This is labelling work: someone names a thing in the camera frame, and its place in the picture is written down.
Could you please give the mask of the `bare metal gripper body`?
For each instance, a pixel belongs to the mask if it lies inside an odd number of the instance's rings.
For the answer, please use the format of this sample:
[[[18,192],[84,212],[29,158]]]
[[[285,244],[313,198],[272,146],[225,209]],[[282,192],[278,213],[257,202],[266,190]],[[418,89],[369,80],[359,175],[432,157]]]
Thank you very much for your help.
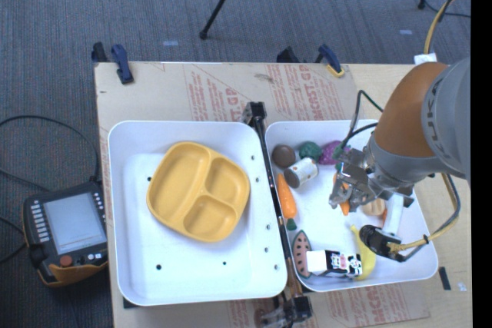
[[[339,156],[341,163],[337,170],[337,179],[343,181],[347,188],[347,200],[352,189],[357,188],[364,192],[372,192],[375,200],[389,201],[392,197],[403,197],[403,204],[412,204],[414,185],[392,177],[385,172],[379,164],[374,162],[374,157],[369,151],[350,149],[343,151]]]

